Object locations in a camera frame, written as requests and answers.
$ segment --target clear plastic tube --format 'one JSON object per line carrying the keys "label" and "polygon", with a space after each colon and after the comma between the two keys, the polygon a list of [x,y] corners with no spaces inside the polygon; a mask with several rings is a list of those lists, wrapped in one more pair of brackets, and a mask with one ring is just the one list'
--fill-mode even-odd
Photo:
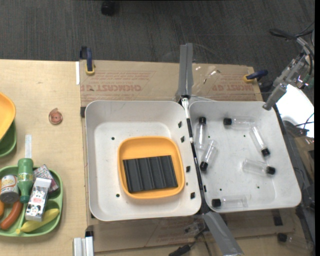
{"label": "clear plastic tube", "polygon": [[250,128],[256,125],[256,121],[251,116],[235,116],[224,118],[223,124],[234,128]]}
{"label": "clear plastic tube", "polygon": [[248,201],[245,195],[223,196],[212,199],[212,207],[221,209],[247,208]]}
{"label": "clear plastic tube", "polygon": [[264,157],[270,155],[270,151],[261,135],[261,132],[257,126],[253,126],[250,128],[251,138],[256,146],[256,148],[262,153]]}
{"label": "clear plastic tube", "polygon": [[242,170],[245,173],[251,173],[260,176],[274,175],[276,173],[276,169],[272,166],[269,166],[267,163],[253,161],[247,158],[242,163]]}
{"label": "clear plastic tube", "polygon": [[217,148],[215,147],[215,141],[209,140],[209,144],[207,145],[207,148],[201,158],[201,163],[200,163],[201,171],[204,172],[208,169],[208,166],[211,165],[211,163],[213,162],[216,153],[217,153]]}
{"label": "clear plastic tube", "polygon": [[314,243],[312,241],[295,234],[278,233],[277,239],[280,243],[288,247],[288,249],[292,249],[297,252],[310,253],[314,249]]}
{"label": "clear plastic tube", "polygon": [[208,126],[205,117],[199,118],[199,123],[196,126],[194,145],[197,149],[204,150],[208,143]]}

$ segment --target black wheel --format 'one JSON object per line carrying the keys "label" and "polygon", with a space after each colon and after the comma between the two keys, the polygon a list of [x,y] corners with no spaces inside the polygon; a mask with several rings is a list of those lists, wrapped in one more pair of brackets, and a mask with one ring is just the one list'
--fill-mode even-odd
{"label": "black wheel", "polygon": [[115,1],[104,1],[101,6],[103,15],[111,16],[115,13]]}

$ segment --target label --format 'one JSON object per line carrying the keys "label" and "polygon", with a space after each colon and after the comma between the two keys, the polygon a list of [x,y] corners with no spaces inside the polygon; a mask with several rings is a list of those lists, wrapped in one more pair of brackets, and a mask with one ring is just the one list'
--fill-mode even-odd
{"label": "label", "polygon": [[17,187],[17,177],[14,175],[6,175],[2,178],[1,180],[1,193],[2,192],[10,192],[10,191],[14,191],[16,188],[16,190],[18,190]]}
{"label": "label", "polygon": [[27,173],[27,172],[22,172],[18,174],[18,183],[19,182],[34,182],[34,175]]}

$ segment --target yellow bowl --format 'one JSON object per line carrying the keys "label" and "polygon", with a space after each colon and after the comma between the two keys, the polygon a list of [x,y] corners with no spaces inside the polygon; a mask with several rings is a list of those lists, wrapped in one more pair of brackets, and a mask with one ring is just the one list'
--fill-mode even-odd
{"label": "yellow bowl", "polygon": [[[123,160],[171,156],[177,186],[129,192]],[[156,199],[178,194],[185,185],[184,168],[178,146],[168,137],[141,136],[125,139],[118,148],[118,171],[124,192],[134,199]]]}
{"label": "yellow bowl", "polygon": [[15,104],[0,92],[0,141],[7,133],[16,116]]}

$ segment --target toy banana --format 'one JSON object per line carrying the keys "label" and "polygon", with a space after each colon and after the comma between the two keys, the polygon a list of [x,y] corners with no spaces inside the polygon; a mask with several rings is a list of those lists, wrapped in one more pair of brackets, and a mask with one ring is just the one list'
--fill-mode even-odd
{"label": "toy banana", "polygon": [[43,214],[43,220],[41,222],[35,221],[35,220],[26,221],[22,225],[22,227],[17,228],[15,232],[17,234],[20,234],[20,232],[28,233],[28,232],[34,231],[44,226],[45,224],[51,222],[52,220],[54,220],[58,216],[59,212],[60,210],[57,208],[46,210]]}

